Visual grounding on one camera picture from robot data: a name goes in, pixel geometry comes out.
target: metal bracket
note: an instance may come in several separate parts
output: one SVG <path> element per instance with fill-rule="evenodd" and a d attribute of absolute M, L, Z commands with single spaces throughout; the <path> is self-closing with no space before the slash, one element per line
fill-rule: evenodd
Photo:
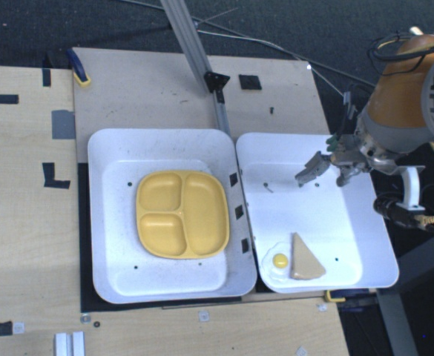
<path fill-rule="evenodd" d="M 423 166 L 407 166 L 401 167 L 401 177 L 404 185 L 403 203 L 398 205 L 408 211 L 419 211 L 424 209 L 419 205 L 419 171 L 423 170 Z"/>
<path fill-rule="evenodd" d="M 204 78 L 204 80 L 207 84 L 207 88 L 210 92 L 222 90 L 225 87 L 225 85 L 228 83 L 228 81 L 230 80 L 229 76 L 214 73 L 212 71 L 206 72 L 205 75 L 203 76 L 203 78 Z"/>
<path fill-rule="evenodd" d="M 227 75 L 218 74 L 209 71 L 205 73 L 203 78 L 207 84 L 208 91 L 214 93 L 217 103 L 225 104 L 225 97 L 223 96 L 223 88 L 230 80 L 230 77 Z"/>

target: sticker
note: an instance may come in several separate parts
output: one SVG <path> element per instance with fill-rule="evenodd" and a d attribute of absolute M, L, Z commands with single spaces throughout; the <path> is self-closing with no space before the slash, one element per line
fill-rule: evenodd
<path fill-rule="evenodd" d="M 318 304 L 318 309 L 320 312 L 326 312 L 327 311 L 327 305 L 325 303 Z"/>
<path fill-rule="evenodd" d="M 13 334 L 23 334 L 25 332 L 24 322 L 14 322 L 12 327 Z"/>
<path fill-rule="evenodd" d="M 210 314 L 206 310 L 199 311 L 199 321 L 208 322 L 210 320 Z"/>
<path fill-rule="evenodd" d="M 296 356 L 309 356 L 309 353 L 304 347 L 300 346 L 296 351 Z"/>

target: gray tape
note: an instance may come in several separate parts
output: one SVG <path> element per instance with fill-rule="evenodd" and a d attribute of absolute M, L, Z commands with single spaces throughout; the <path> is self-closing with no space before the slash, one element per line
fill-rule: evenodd
<path fill-rule="evenodd" d="M 52 138 L 75 139 L 75 113 L 67 110 L 52 111 Z"/>

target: metal bar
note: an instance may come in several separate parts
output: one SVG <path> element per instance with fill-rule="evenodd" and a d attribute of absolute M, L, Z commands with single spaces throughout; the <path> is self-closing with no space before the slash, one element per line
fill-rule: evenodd
<path fill-rule="evenodd" d="M 217 115 L 218 129 L 225 132 L 230 136 L 230 125 L 228 123 L 228 117 L 226 116 L 225 104 L 218 102 L 219 98 L 217 96 L 218 92 L 215 91 L 214 95 L 214 106 L 215 114 Z"/>
<path fill-rule="evenodd" d="M 398 258 L 400 277 L 384 294 L 403 293 L 434 277 L 434 237 Z"/>
<path fill-rule="evenodd" d="M 197 29 L 192 21 L 190 13 L 184 0 L 160 0 L 164 7 L 165 13 L 172 25 L 172 29 L 179 41 L 187 62 L 194 73 L 195 79 L 200 87 L 209 93 L 204 75 L 212 71 L 210 62 L 208 61 L 202 42 L 197 33 Z M 230 135 L 230 127 L 226 114 L 225 105 L 218 102 L 218 92 L 214 92 L 215 114 L 217 116 L 218 128 Z"/>
<path fill-rule="evenodd" d="M 393 355 L 418 356 L 418 350 L 412 337 L 410 324 L 400 295 L 383 294 L 378 291 L 377 299 Z"/>

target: metal pole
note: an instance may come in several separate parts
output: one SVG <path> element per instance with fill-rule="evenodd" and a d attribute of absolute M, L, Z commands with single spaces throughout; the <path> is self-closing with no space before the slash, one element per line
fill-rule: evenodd
<path fill-rule="evenodd" d="M 164 7 L 165 13 L 172 25 L 172 29 L 179 41 L 187 62 L 195 75 L 195 79 L 200 84 L 200 87 L 206 92 L 210 93 L 208 85 L 204 79 L 204 75 L 212 72 L 210 62 L 208 61 L 205 50 L 203 49 L 202 42 L 197 34 L 194 22 L 188 12 L 184 0 L 160 0 Z M 230 134 L 228 125 L 228 117 L 224 102 L 221 96 L 217 94 L 221 91 L 213 91 L 215 114 L 217 116 L 218 128 Z"/>

